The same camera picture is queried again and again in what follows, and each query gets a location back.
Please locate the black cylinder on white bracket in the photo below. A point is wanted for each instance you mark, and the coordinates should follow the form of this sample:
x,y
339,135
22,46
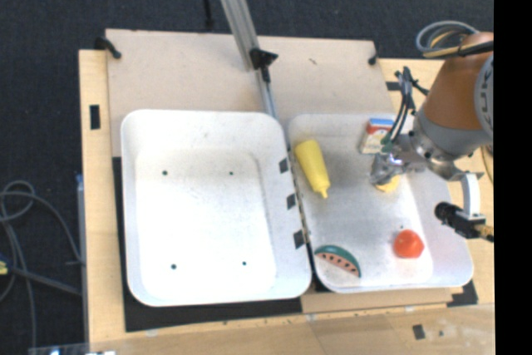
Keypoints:
x,y
457,218

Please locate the orange-red toy fruit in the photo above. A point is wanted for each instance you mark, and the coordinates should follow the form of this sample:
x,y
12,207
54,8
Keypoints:
x,y
408,244

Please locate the white plastic tray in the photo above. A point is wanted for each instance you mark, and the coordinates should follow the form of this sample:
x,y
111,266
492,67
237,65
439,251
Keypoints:
x,y
203,216
365,216

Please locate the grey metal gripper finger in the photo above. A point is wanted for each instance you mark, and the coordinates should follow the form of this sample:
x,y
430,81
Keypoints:
x,y
377,172
395,169

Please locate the small yellow toy food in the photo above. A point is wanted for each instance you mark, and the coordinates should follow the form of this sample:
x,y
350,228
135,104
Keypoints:
x,y
388,186

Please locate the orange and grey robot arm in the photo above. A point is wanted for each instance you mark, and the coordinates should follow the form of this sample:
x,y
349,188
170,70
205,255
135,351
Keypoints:
x,y
455,95

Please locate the yellow mustard bottle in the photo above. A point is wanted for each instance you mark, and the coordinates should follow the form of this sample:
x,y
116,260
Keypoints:
x,y
313,166

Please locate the toy watermelon slice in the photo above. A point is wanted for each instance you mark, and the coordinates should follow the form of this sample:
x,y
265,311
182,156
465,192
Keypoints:
x,y
341,259

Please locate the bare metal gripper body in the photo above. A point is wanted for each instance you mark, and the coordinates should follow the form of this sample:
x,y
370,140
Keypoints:
x,y
420,156

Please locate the pale wood board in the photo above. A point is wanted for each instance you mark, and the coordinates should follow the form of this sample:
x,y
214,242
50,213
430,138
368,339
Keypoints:
x,y
187,70

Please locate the red and white carton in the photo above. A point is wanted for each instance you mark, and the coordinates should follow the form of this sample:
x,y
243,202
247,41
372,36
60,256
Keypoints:
x,y
374,137

